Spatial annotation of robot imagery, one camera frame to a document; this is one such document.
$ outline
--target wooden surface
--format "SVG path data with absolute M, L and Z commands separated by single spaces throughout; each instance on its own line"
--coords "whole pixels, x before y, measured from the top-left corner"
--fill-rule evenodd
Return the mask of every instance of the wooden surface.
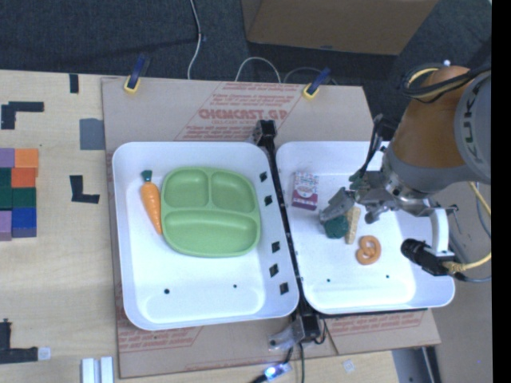
M 38 236 L 0 243 L 0 318 L 12 325 L 11 346 L 48 346 L 51 359 L 0 365 L 0 381 L 79 382 L 82 358 L 111 356 L 117 340 L 104 151 L 80 150 L 79 121 L 102 119 L 101 77 L 0 71 L 0 104 L 43 101 L 43 113 L 18 113 L 15 130 L 0 131 L 0 147 L 38 148 Z M 84 193 L 98 204 L 71 202 L 69 176 L 83 175 Z M 279 381 L 300 379 L 300 363 Z M 130 379 L 138 382 L 249 382 L 263 371 L 234 369 Z M 306 381 L 397 382 L 391 352 L 306 361 Z

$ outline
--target blue clamp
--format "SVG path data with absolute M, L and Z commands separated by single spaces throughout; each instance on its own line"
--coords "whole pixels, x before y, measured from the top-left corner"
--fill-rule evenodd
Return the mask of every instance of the blue clamp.
M 145 73 L 145 70 L 149 66 L 149 59 L 141 54 L 137 58 L 137 62 L 133 67 L 131 75 L 126 78 L 125 91 L 128 93 L 135 93 L 138 90 L 138 86 L 141 84 L 141 77 Z
M 307 99 L 312 99 L 319 91 L 319 86 L 324 82 L 330 80 L 330 68 L 326 67 L 321 73 L 303 89 L 303 96 Z

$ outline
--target orange square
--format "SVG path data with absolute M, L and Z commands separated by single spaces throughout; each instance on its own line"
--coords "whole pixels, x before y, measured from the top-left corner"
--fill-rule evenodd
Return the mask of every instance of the orange square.
M 39 151 L 33 149 L 15 149 L 14 150 L 15 168 L 34 168 L 35 176 L 38 175 Z
M 35 169 L 10 169 L 10 186 L 12 188 L 35 188 Z

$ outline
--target green square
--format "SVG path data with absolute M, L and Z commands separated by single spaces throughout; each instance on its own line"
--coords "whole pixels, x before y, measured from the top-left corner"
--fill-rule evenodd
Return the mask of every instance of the green square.
M 35 188 L 13 188 L 13 207 L 36 207 Z
M 0 168 L 0 188 L 10 188 L 10 168 Z
M 13 189 L 0 187 L 0 210 L 11 210 L 13 208 Z

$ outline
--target white tray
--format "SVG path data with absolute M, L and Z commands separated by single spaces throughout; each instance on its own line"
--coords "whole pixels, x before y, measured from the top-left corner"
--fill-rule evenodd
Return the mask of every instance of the white tray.
M 305 299 L 324 314 L 353 314 L 385 310 L 412 310 L 447 305 L 454 296 L 451 277 L 434 277 L 401 253 L 406 238 L 432 243 L 432 223 L 404 211 L 386 212 L 380 220 L 358 222 L 357 239 L 374 235 L 382 245 L 380 259 L 362 266 L 355 258 L 357 242 L 329 239 L 319 223 L 319 211 L 366 159 L 367 142 L 289 142 L 277 152 L 277 165 L 287 207 Z M 379 170 L 378 152 L 369 170 Z M 319 176 L 319 204 L 315 211 L 291 206 L 295 172 Z M 447 246 L 441 239 L 440 245 Z
M 155 232 L 141 203 L 141 172 L 152 170 L 160 187 L 167 173 L 190 166 L 232 170 L 252 182 L 261 213 L 256 248 L 239 257 L 198 258 L 174 251 Z M 260 148 L 243 142 L 132 142 L 115 151 L 113 180 L 124 307 L 135 326 L 163 330 L 281 318 L 296 308 L 295 272 Z

